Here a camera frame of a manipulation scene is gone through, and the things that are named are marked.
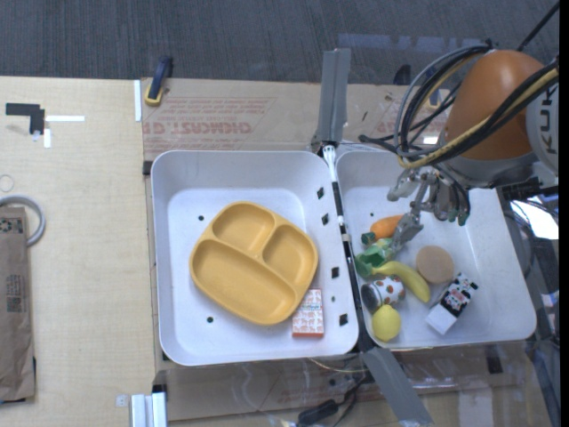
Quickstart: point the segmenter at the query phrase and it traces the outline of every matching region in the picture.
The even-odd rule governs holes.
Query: dark floor
[[[515,49],[557,0],[0,0],[0,75],[319,82],[351,47],[350,82],[386,84],[456,46]],[[550,60],[558,14],[526,52]]]

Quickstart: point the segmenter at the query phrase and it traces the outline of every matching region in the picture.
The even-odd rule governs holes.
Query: wooden table
[[[40,104],[46,115],[85,117],[52,123],[47,149],[43,138],[32,140],[27,117],[0,115],[0,174],[13,178],[11,193],[35,199],[47,220],[44,236],[29,249],[36,396],[0,407],[0,425],[127,426],[125,402],[149,393],[159,360],[133,81],[0,77],[0,94],[4,102]],[[314,114],[317,105],[310,109]],[[32,213],[29,218],[31,228]],[[547,425],[537,376],[519,349],[522,383],[422,395],[437,425],[463,425],[479,409],[485,410],[480,419],[496,425],[505,419]],[[297,413],[281,417],[293,420]],[[351,416],[362,425],[399,425],[385,400],[358,404]],[[261,426],[268,419],[175,424]]]

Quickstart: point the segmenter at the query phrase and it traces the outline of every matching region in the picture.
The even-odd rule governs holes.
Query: lemon
[[[373,313],[372,316],[373,333],[382,342],[388,342],[399,334],[401,329],[401,316],[388,303],[383,304]]]

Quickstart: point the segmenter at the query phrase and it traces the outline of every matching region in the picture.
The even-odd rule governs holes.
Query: yellow plate
[[[260,325],[293,314],[317,265],[316,246],[303,230],[247,201],[221,210],[189,257],[189,272],[202,292]]]

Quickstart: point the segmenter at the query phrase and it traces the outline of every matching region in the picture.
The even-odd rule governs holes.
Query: brown paper bag
[[[0,207],[0,400],[29,398],[36,390],[29,311],[26,211]]]

